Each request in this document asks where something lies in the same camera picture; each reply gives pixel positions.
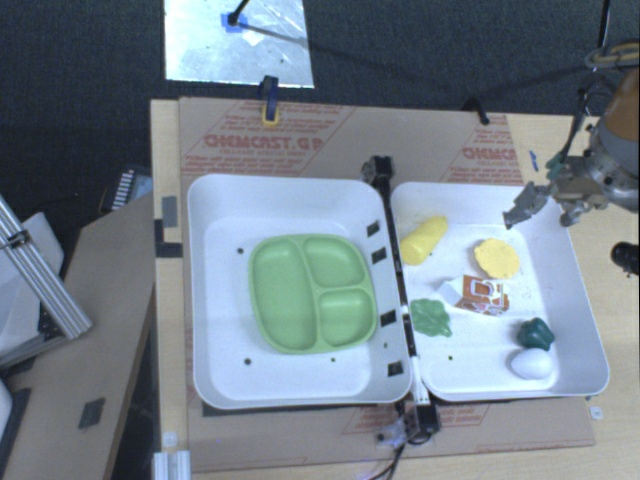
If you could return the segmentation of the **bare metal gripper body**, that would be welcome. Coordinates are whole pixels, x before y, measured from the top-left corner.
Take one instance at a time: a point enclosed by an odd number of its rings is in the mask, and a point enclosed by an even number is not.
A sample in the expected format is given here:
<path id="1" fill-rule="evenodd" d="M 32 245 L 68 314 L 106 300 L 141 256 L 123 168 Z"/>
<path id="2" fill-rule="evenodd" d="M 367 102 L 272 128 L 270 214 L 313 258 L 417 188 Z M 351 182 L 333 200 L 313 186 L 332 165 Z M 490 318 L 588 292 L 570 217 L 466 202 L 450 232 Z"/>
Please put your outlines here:
<path id="1" fill-rule="evenodd" d="M 589 212 L 613 204 L 639 210 L 638 162 L 624 165 L 607 153 L 587 156 L 556 154 L 546 164 L 551 197 L 564 212 Z"/>

